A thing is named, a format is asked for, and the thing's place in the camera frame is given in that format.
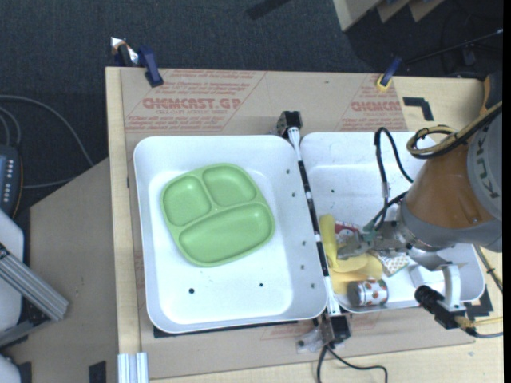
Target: can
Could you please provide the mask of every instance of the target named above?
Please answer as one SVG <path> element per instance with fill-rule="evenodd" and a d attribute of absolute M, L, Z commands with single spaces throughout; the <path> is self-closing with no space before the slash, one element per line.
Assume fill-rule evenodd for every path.
<path fill-rule="evenodd" d="M 389 299 L 389 291 L 382 279 L 353 281 L 348 284 L 347 295 L 352 306 L 383 305 Z"/>

